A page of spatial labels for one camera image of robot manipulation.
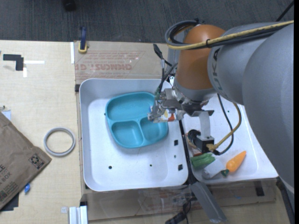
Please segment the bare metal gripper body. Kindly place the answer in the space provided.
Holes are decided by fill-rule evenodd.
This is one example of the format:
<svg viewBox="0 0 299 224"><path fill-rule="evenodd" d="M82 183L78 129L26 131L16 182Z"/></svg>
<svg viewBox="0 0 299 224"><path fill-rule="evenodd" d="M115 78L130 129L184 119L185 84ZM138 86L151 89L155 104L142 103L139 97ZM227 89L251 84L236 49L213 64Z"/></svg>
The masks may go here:
<svg viewBox="0 0 299 224"><path fill-rule="evenodd" d="M163 108L184 110L188 116L199 116L203 112L202 107L209 101L209 89L167 88L161 94L164 95Z"/></svg>

